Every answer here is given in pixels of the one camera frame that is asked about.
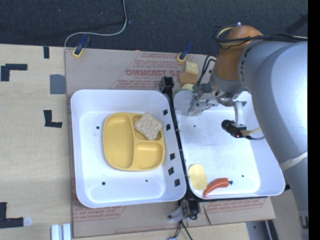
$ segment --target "black tape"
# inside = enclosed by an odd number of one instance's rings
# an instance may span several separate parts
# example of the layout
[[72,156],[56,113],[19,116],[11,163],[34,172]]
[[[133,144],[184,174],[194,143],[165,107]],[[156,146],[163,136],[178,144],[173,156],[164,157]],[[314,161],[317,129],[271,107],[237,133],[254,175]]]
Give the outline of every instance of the black tape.
[[8,82],[10,79],[10,70],[27,70],[28,64],[5,64],[5,66],[1,66],[1,82]]
[[7,203],[0,202],[0,229],[18,228],[24,226],[24,218],[7,218]]
[[44,46],[43,47],[43,58],[44,59],[49,59],[50,58],[50,53],[49,53],[49,47]]
[[61,128],[62,122],[52,122],[52,110],[44,110],[45,127]]
[[4,220],[6,218],[6,211],[7,211],[7,203],[0,202],[0,220]]
[[1,66],[1,82],[8,82],[10,78],[10,70],[6,66]]
[[27,70],[28,64],[5,64],[9,70]]

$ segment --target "white tray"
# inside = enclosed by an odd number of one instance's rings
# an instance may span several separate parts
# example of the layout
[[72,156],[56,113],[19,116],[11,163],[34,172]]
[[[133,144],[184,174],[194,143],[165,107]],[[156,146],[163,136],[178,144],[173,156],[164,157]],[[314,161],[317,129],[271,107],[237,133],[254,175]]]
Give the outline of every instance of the white tray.
[[[174,96],[186,169],[193,164],[204,168],[207,183],[228,178],[232,185],[217,188],[206,197],[189,181],[192,192],[205,200],[276,196],[283,192],[285,180],[267,141],[234,138],[222,129],[223,120],[235,120],[233,107],[218,105],[199,116],[186,116],[192,91],[182,90]],[[243,108],[248,130],[259,127],[252,106],[251,95],[243,92],[239,101],[247,101]],[[255,136],[262,136],[260,131]]]
[[[149,171],[122,171],[105,160],[103,125],[117,112],[150,113],[163,124],[165,158]],[[171,202],[187,189],[167,98],[155,90],[79,90],[71,97],[75,185],[90,208]]]

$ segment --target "wooden table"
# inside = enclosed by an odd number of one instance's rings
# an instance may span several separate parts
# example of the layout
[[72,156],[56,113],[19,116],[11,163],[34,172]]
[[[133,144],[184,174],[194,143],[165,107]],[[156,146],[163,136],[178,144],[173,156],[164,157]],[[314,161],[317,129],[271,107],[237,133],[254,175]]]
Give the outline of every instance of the wooden table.
[[[65,75],[64,48],[0,45],[0,65],[27,64],[0,81],[0,202],[7,218],[31,218],[32,225],[0,229],[0,239],[50,239],[51,225],[72,225],[67,97],[50,93],[50,76]],[[45,127],[44,110],[62,127]],[[195,240],[248,240],[245,223],[193,227]],[[175,230],[126,234],[126,239],[170,238]],[[120,240],[123,235],[85,239]],[[181,230],[178,239],[188,239]]]

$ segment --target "gray robot arm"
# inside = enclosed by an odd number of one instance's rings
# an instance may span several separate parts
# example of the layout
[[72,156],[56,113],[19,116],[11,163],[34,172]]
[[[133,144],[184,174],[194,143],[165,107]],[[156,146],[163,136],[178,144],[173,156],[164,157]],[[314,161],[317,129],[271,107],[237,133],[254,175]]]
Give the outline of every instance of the gray robot arm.
[[[210,85],[210,90],[205,96],[203,88],[196,86],[198,92],[189,114],[196,115],[214,102],[232,106],[241,92],[251,94],[259,126],[292,190],[299,212],[301,237],[307,240],[308,39],[286,41],[280,36],[280,40],[273,40],[245,25],[226,29],[232,30],[223,40],[225,42],[220,43],[221,50],[209,84],[203,85],[206,89]],[[208,94],[210,102],[203,102],[202,97]]]
[[302,239],[309,239],[308,42],[254,41],[238,61],[261,130],[291,187]]

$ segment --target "blue clamp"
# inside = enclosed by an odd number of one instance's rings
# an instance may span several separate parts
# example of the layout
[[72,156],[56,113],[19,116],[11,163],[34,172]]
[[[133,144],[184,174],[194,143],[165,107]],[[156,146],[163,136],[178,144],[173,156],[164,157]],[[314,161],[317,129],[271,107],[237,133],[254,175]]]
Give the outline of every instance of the blue clamp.
[[90,47],[90,44],[91,44],[91,36],[88,34],[84,34],[81,37],[79,44],[74,48],[72,55],[76,58],[79,58],[84,51],[83,48]]
[[187,59],[187,53],[191,50],[193,45],[194,44],[190,41],[185,49],[178,54],[178,56],[176,57],[176,61],[179,63],[184,63]]

